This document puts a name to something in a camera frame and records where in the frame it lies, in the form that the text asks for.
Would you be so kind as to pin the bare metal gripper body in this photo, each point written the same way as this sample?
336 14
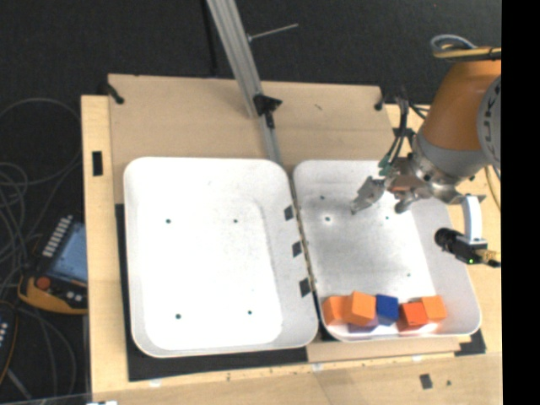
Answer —
441 190

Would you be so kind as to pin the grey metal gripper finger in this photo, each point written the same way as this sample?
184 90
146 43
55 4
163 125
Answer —
368 193
407 203

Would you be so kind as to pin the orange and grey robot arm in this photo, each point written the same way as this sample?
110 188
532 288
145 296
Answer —
455 112

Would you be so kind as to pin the white plastic tray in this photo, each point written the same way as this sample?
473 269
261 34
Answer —
367 251
211 260

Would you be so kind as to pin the blue cube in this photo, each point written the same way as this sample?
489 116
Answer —
387 306

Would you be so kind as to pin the orange cube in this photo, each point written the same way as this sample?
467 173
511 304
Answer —
363 308
414 315
335 309
434 307

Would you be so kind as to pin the purple cube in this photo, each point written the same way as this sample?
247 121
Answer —
362 328

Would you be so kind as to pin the brown cardboard board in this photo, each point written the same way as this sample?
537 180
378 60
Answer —
190 116

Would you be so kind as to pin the black cylinder on white bracket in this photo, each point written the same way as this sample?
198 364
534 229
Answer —
460 245

